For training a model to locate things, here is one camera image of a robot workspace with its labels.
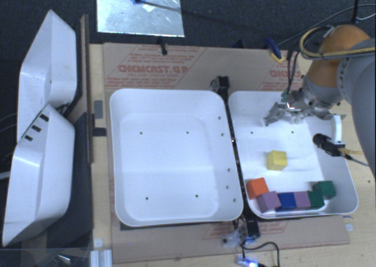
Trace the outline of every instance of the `yellow cube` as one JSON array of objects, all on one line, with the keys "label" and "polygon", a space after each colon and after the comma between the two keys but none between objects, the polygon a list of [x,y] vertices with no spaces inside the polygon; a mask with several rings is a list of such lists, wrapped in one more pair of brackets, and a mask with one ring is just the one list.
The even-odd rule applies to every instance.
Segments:
[{"label": "yellow cube", "polygon": [[272,150],[266,157],[267,168],[269,170],[281,171],[287,166],[287,157],[285,151]]}]

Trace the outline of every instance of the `wooden surface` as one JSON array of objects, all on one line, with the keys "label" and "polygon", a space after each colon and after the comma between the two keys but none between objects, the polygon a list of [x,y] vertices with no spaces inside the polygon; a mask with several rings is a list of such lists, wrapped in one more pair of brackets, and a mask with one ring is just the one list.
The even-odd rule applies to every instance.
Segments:
[{"label": "wooden surface", "polygon": [[[309,68],[310,62],[299,59],[303,74]],[[103,52],[101,45],[90,45],[90,79],[92,82],[92,99],[104,101],[103,86]],[[346,114],[343,120],[343,140],[347,148],[360,150],[356,136],[351,107],[342,102],[335,107],[333,113]],[[97,120],[96,127],[105,127],[104,120]],[[110,202],[107,164],[106,137],[95,137],[94,163],[92,165],[92,187],[94,203],[93,238],[103,240],[103,249],[111,248]],[[363,156],[357,159],[365,161]],[[282,267],[293,266],[373,266],[376,262],[376,206],[375,178],[368,167],[348,162],[350,173],[357,190],[358,209],[345,219],[350,229],[351,243],[340,246],[326,246],[303,249],[289,249],[280,252]],[[247,254],[266,266],[277,265],[276,252],[264,251]],[[205,256],[164,261],[149,261],[139,263],[116,264],[115,267],[185,267],[185,266],[236,266],[235,255]]]}]

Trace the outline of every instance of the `dark green cube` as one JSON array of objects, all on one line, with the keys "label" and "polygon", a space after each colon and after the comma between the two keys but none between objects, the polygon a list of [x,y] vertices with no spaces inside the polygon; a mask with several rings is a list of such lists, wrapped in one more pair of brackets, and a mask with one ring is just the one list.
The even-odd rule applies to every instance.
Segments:
[{"label": "dark green cube", "polygon": [[308,197],[311,208],[322,208],[325,205],[323,195],[320,191],[308,191]]},{"label": "dark green cube", "polygon": [[331,180],[319,181],[313,185],[313,190],[321,192],[324,199],[330,199],[335,196],[335,189]]}]

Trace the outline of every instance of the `block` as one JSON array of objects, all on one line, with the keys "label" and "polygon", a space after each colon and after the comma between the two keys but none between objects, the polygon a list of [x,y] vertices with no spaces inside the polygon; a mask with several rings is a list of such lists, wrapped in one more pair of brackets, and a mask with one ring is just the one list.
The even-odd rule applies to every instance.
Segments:
[{"label": "block", "polygon": [[322,208],[324,203],[324,197],[320,191],[308,191],[308,197],[310,198],[311,208]]},{"label": "block", "polygon": [[265,178],[257,178],[255,180],[250,180],[246,184],[248,198],[255,199],[256,197],[260,196],[261,194],[268,193],[269,189],[265,182]]},{"label": "block", "polygon": [[308,196],[307,191],[294,192],[294,197],[297,209],[306,209],[311,207],[310,197]]},{"label": "block", "polygon": [[278,211],[289,211],[296,209],[294,193],[278,193],[278,197],[281,201],[281,207],[278,209]]},{"label": "block", "polygon": [[266,161],[269,170],[281,171],[287,166],[286,152],[273,150],[268,153]]},{"label": "block", "polygon": [[281,207],[281,201],[275,191],[261,194],[256,200],[261,213]]},{"label": "block", "polygon": [[313,185],[314,191],[320,191],[324,199],[330,199],[335,196],[335,188],[332,181],[319,181]]}]

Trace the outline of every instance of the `dark floor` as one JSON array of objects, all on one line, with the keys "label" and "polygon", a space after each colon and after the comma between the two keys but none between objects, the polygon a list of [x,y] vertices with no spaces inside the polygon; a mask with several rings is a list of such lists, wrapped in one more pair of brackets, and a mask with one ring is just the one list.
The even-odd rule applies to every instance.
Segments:
[{"label": "dark floor", "polygon": [[[354,0],[180,0],[185,38],[166,38],[170,45],[231,47],[243,39],[248,48],[262,48],[266,36],[281,42],[316,22],[352,6]],[[374,4],[375,0],[359,0]],[[0,120],[16,112],[18,73],[21,63],[47,11],[53,9],[73,26],[83,14],[89,15],[90,42],[156,43],[156,37],[103,34],[96,31],[96,0],[0,0]],[[359,8],[358,16],[375,12]],[[350,21],[349,10],[333,22]],[[359,22],[375,37],[375,18]],[[289,49],[295,41],[284,43]],[[10,168],[14,148],[15,116],[0,121],[0,171]],[[0,204],[6,186],[0,184]],[[0,207],[3,215],[4,206]]]}]

